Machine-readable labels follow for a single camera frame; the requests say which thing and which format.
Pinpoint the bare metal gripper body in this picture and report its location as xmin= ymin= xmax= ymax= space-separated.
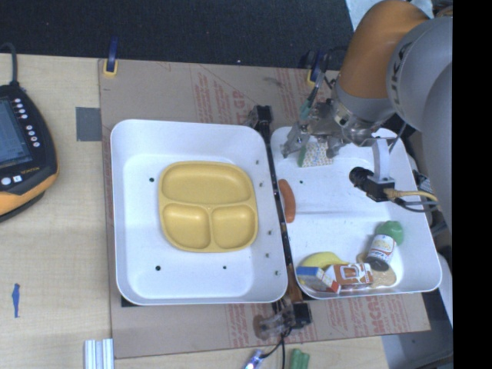
xmin=293 ymin=98 xmax=381 ymax=147

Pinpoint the white patterned packet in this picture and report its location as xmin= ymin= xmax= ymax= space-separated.
xmin=297 ymin=140 xmax=335 ymax=169

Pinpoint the thin black and white rod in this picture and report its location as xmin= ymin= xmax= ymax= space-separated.
xmin=263 ymin=128 xmax=300 ymax=304

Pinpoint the orange sausage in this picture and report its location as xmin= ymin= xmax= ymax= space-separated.
xmin=278 ymin=178 xmax=298 ymax=224

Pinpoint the white plastic tray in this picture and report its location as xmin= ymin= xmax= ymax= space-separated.
xmin=110 ymin=118 xmax=289 ymax=307
xmin=270 ymin=125 xmax=444 ymax=301

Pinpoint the green toy vegetable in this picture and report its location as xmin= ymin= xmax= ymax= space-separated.
xmin=375 ymin=220 xmax=405 ymax=246

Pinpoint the yellow divided plate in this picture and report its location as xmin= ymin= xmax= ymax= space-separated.
xmin=157 ymin=161 xmax=259 ymax=254

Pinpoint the white and orange can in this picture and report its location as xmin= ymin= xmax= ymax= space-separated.
xmin=364 ymin=233 xmax=397 ymax=273

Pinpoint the yellow banana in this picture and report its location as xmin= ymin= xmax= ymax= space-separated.
xmin=299 ymin=251 xmax=349 ymax=273

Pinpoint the orange and white carton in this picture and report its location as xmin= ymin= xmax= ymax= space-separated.
xmin=324 ymin=261 xmax=375 ymax=293

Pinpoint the blue and yellow carton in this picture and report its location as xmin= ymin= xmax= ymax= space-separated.
xmin=295 ymin=265 xmax=342 ymax=295

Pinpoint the brown cardboard board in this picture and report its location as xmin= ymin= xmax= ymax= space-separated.
xmin=98 ymin=58 xmax=432 ymax=359

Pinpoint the beige biscuit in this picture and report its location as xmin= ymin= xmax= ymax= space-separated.
xmin=356 ymin=252 xmax=398 ymax=289

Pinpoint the green ribbed toy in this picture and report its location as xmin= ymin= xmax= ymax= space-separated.
xmin=288 ymin=347 xmax=311 ymax=369

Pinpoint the black block with thin wires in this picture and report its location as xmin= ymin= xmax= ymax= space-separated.
xmin=291 ymin=301 xmax=313 ymax=329
xmin=252 ymin=105 xmax=274 ymax=131

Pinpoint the black cylinder on white bracket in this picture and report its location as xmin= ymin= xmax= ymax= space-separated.
xmin=348 ymin=138 xmax=397 ymax=204

